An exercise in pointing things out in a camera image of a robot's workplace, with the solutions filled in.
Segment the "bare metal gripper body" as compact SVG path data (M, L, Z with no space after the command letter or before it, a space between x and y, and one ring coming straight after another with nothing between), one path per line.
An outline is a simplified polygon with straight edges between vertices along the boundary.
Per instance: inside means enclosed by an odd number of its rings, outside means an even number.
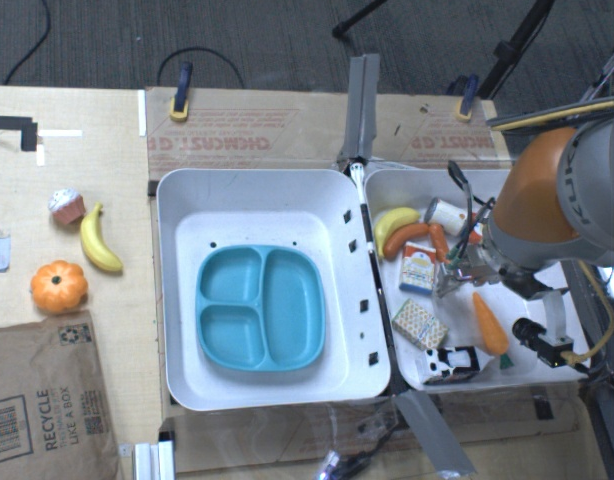
M491 244L468 244L460 249L456 276L460 282L474 286L501 282L501 257Z

